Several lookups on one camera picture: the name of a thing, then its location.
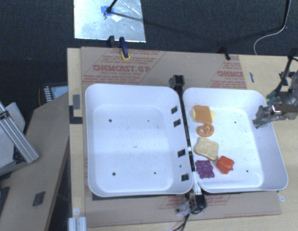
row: pretzel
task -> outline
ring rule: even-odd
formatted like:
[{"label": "pretzel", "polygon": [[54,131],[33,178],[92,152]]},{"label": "pretzel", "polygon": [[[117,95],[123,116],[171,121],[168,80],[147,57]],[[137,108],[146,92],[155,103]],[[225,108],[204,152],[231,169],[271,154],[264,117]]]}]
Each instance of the pretzel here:
[{"label": "pretzel", "polygon": [[211,124],[204,124],[197,128],[197,133],[202,137],[210,137],[214,133],[214,127]]}]

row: metal plate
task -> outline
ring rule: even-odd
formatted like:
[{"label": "metal plate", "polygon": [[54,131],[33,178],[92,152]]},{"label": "metal plate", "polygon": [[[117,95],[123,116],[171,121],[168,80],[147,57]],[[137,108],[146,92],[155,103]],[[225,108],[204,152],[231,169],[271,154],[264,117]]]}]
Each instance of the metal plate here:
[{"label": "metal plate", "polygon": [[115,40],[124,37],[129,42],[145,42],[140,0],[118,0],[113,14],[104,17],[104,10],[113,0],[74,0],[74,29],[77,39]]}]

